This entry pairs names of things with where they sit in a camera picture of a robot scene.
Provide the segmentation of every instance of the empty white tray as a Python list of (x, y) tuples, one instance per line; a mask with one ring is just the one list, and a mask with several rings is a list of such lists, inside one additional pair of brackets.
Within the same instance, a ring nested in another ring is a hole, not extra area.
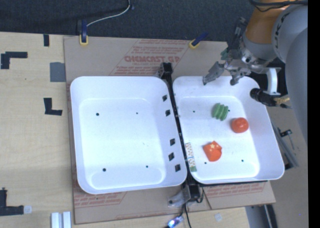
[(70, 87), (77, 179), (90, 194), (177, 186), (187, 177), (168, 87), (85, 76)]
[[(231, 86), (230, 76), (203, 85), (202, 77), (178, 77), (173, 91), (185, 144), (190, 144), (196, 170), (191, 172), (202, 184), (223, 184), (280, 178), (285, 169), (267, 108), (250, 97), (255, 80), (243, 77)], [(221, 121), (212, 116), (215, 104), (228, 106)], [(246, 118), (249, 129), (234, 133), (231, 121)], [(216, 141), (222, 147), (219, 160), (210, 162), (203, 146)]]

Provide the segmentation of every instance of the blue clamp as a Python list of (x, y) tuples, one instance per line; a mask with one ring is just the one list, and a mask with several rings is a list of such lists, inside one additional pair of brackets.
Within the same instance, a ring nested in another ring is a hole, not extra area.
[(80, 45), (86, 46), (89, 43), (87, 21), (81, 20), (81, 34), (79, 36)]
[(199, 46), (200, 41), (204, 40), (207, 36), (207, 32), (202, 33), (199, 37), (189, 42), (189, 47), (193, 50), (196, 49)]

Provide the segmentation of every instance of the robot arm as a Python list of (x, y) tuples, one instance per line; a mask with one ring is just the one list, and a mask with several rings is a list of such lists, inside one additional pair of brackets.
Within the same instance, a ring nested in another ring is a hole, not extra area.
[(203, 84), (229, 71), (231, 85), (243, 76), (266, 74), (268, 88), (255, 91), (256, 100), (277, 96), (277, 72), (268, 64), (276, 57), (285, 63), (285, 78), (292, 108), (307, 142), (307, 59), (308, 0), (250, 0), (256, 7), (247, 23), (241, 18), (233, 40), (221, 53), (223, 64), (216, 62), (203, 77)]

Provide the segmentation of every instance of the hole in tray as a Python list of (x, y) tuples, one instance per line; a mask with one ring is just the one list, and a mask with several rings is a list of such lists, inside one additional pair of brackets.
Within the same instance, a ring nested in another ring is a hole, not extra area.
[(174, 168), (175, 168), (175, 172), (178, 172), (179, 170), (181, 170), (180, 164), (175, 165)]
[(170, 153), (170, 154), (168, 155), (168, 157), (169, 157), (169, 161), (172, 161), (172, 159), (175, 157), (175, 155), (174, 155), (174, 153), (172, 152), (172, 153)]

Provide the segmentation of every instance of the black fabric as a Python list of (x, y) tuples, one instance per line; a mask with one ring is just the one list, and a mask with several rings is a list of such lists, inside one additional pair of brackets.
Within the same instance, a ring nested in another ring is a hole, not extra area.
[[(131, 0), (127, 13), (88, 27), (89, 36), (228, 41), (239, 17), (250, 19), (248, 0)], [(88, 23), (122, 12), (127, 0), (0, 0), (0, 31), (75, 35)]]

